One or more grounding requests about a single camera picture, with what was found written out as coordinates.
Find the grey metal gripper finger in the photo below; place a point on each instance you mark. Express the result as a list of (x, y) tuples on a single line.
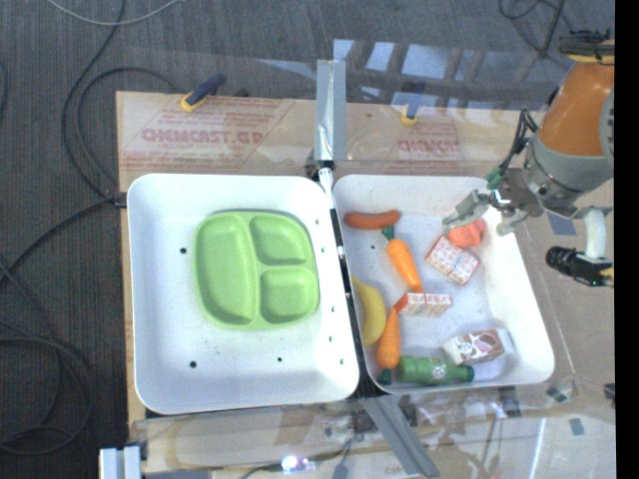
[(469, 208), (510, 223)]

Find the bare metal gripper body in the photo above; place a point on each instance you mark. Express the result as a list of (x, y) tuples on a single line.
[(519, 195)]

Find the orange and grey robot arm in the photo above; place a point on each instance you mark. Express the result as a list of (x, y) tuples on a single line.
[(574, 118)]

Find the orange round toy fruit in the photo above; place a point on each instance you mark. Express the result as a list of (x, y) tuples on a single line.
[(465, 235)]

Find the large orange patterned carton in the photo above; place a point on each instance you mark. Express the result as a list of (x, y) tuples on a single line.
[(451, 261)]

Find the white plastic tray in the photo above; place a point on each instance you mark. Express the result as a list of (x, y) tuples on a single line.
[(165, 317), (499, 307)]

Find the orange toy carrot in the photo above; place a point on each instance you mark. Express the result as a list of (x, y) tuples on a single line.
[(390, 342), (403, 262)]

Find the brown toy sausage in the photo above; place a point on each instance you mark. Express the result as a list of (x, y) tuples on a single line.
[(372, 219)]

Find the small orange patterned carton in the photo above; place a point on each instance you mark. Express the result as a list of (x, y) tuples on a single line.
[(424, 304)]

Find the brown and white carton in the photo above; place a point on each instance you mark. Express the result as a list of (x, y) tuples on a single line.
[(479, 346)]

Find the yellow banana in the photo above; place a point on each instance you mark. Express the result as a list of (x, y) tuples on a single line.
[(374, 312)]

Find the green bottle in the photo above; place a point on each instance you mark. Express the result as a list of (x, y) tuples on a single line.
[(429, 370)]

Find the green divided plate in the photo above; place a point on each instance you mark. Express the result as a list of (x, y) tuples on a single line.
[(227, 267)]

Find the brown cardboard board red print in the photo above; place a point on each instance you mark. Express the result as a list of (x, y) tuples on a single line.
[(209, 138)]

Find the black cylinder on white bracket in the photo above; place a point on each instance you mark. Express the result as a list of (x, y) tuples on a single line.
[(574, 262)]

